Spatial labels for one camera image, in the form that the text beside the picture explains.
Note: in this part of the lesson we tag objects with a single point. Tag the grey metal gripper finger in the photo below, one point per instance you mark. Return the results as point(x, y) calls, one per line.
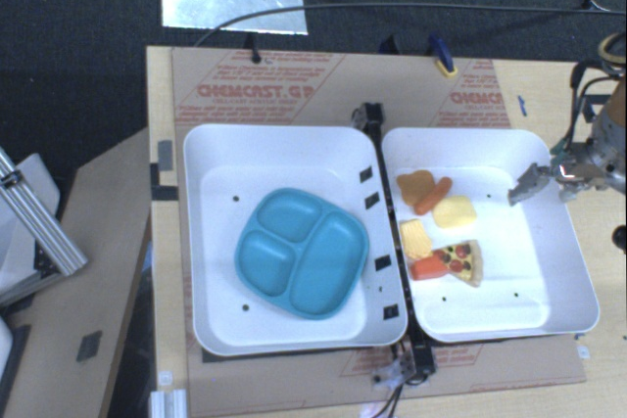
point(525, 185)
point(571, 193)

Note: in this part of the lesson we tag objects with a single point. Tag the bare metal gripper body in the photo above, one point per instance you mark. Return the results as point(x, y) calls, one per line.
point(595, 164)

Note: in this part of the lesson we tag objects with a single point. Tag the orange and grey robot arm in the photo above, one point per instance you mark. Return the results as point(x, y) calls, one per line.
point(620, 100)

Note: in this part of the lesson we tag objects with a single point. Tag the pale yellow bread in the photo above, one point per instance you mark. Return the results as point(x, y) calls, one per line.
point(454, 212)

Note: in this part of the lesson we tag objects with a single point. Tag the orange sausage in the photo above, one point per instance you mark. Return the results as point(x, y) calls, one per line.
point(433, 197)

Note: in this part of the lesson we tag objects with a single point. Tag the pizza slice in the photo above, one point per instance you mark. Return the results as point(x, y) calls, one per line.
point(463, 262)

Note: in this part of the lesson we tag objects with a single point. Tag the brown biscuit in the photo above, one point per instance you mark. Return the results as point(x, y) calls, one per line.
point(411, 186)

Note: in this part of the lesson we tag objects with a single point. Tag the yellow ridged toy food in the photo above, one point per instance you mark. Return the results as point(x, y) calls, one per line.
point(414, 239)

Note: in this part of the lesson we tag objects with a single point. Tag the white plastic tray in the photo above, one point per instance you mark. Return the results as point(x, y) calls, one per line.
point(514, 308)
point(289, 152)

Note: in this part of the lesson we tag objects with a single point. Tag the orange carrot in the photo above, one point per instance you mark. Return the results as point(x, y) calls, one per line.
point(425, 268)

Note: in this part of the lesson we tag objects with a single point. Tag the thin black and white rod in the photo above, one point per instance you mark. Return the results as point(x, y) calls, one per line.
point(392, 220)

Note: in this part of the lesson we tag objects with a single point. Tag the blue divided plate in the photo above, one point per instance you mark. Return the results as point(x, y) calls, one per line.
point(303, 254)

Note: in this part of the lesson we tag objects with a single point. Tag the brown cardboard board red print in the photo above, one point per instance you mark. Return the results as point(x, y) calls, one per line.
point(303, 83)

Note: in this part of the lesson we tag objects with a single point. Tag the black cylinder on white bracket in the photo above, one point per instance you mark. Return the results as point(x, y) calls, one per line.
point(620, 236)

